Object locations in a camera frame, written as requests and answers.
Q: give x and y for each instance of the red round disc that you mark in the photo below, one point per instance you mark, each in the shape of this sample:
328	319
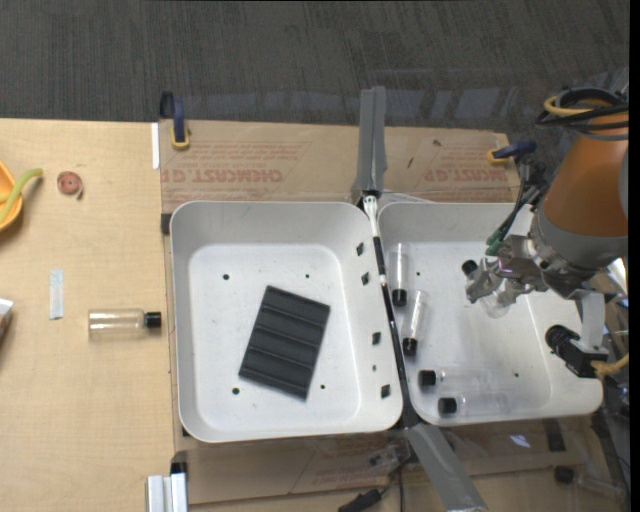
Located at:
69	183

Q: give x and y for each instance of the white plastic tray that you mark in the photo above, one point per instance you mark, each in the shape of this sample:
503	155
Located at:
280	235
500	350

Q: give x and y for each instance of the black cylinder on white bracket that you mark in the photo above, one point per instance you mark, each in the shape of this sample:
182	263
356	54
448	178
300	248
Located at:
570	350

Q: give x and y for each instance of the brown cardboard board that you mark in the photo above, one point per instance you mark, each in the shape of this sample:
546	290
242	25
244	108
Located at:
280	160

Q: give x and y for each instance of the black ribbed plastic slab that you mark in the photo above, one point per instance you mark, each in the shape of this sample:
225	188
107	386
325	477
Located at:
285	342

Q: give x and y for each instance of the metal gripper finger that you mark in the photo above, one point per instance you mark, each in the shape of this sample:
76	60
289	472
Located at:
480	286
514	291

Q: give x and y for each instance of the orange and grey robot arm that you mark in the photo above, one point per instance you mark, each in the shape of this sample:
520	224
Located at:
585	185

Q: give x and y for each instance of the clear plastic bottle black cap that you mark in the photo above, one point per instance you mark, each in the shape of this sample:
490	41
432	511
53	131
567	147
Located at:
427	377
564	474
447	405
399	297
117	323
410	345
470	267

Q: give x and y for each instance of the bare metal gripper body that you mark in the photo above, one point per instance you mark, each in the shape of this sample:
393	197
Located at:
525	262

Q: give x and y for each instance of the orange plate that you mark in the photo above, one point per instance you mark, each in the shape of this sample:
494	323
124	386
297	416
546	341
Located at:
14	207

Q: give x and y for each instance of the thin black and white rod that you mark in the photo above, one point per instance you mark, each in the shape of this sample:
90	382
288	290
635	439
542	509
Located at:
395	330

